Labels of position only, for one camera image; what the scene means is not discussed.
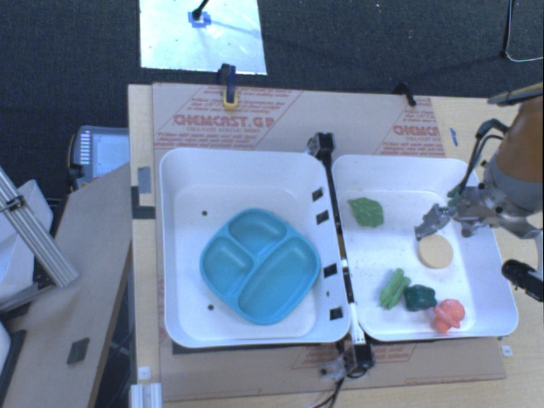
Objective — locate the thin black and white rod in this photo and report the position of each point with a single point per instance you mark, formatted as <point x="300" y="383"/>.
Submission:
<point x="340" y="236"/>

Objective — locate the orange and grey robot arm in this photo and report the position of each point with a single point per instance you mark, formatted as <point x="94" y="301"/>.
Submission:
<point x="520" y="151"/>

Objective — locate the dark green bell pepper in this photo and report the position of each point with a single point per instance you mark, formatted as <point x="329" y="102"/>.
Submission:
<point x="420" y="298"/>

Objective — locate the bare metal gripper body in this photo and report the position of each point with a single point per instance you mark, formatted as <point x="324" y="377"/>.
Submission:
<point x="484" y="208"/>

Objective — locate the beige round biscuit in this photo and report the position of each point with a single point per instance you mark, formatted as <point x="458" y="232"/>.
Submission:
<point x="435" y="252"/>

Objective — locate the blue divided plate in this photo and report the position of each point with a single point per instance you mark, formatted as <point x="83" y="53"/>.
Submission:
<point x="259" y="266"/>

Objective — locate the green lettuce leaf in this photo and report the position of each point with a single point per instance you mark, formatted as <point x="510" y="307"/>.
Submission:
<point x="367" y="213"/>

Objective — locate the brown cardboard board red print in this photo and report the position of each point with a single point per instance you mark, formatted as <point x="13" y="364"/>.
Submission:
<point x="263" y="117"/>

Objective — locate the white plastic tray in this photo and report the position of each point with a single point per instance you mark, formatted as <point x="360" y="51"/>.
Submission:
<point x="187" y="177"/>
<point x="408" y="177"/>

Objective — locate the orange bell pepper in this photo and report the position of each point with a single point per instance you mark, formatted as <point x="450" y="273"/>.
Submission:
<point x="448" y="315"/>

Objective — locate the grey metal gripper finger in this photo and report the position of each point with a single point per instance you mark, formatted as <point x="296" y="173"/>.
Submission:
<point x="427" y="228"/>
<point x="440" y="211"/>

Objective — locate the light green beans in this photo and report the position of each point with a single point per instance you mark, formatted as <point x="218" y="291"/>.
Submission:
<point x="393" y="290"/>

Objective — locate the black cylinder on white bracket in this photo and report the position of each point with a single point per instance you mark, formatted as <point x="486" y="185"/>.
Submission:
<point x="525" y="276"/>

